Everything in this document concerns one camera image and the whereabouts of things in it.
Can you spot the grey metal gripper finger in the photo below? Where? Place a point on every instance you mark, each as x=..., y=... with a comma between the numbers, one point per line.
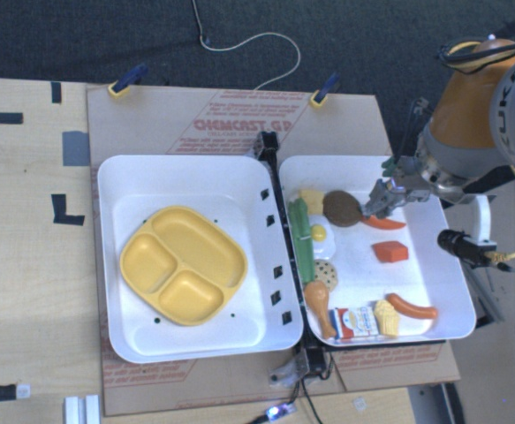
x=394, y=203
x=377, y=199

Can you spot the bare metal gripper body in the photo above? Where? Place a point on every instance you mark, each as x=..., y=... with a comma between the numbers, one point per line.
x=433, y=181

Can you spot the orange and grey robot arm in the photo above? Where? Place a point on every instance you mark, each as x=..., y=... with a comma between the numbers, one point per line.
x=464, y=104

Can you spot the orange toy carrot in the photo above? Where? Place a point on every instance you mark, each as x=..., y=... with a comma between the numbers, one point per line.
x=387, y=223

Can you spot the brown round toy patty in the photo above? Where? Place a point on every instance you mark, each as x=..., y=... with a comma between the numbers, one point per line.
x=341, y=208

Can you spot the orange cube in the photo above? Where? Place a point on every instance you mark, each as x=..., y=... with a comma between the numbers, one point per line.
x=390, y=251

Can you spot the yellow toy cheese chunk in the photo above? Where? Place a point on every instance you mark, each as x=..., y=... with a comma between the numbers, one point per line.
x=312, y=200

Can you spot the white and yellow fried egg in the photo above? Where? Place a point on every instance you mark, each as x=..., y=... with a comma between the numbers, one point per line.
x=321, y=239

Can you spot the white plastic tray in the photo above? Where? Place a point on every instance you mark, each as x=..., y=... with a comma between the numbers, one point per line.
x=186, y=175
x=372, y=276

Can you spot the green toy celery stalk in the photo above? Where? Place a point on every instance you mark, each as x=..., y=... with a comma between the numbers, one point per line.
x=303, y=245

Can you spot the beige chocolate chip biscuit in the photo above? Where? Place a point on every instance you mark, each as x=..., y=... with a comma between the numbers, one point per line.
x=327, y=275

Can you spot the thin black rod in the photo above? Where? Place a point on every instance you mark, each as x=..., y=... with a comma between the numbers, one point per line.
x=293, y=254

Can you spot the orange toy sausage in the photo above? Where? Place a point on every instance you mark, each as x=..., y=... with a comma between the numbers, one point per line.
x=411, y=308

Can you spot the yellow toy cupcake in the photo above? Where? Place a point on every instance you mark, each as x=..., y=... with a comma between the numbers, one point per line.
x=387, y=318

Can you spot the orange toy chicken drumstick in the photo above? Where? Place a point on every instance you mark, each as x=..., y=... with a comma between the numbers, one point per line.
x=319, y=300

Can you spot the red and white carton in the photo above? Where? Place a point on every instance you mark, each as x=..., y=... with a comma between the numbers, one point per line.
x=356, y=323

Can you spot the yellow divided plate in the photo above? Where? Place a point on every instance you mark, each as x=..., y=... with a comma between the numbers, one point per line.
x=182, y=263

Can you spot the brown cardboard board red print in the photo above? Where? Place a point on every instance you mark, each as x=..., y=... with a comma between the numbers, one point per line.
x=173, y=122

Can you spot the black cylinder on white bracket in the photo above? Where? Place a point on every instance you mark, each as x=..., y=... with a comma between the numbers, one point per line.
x=462, y=243

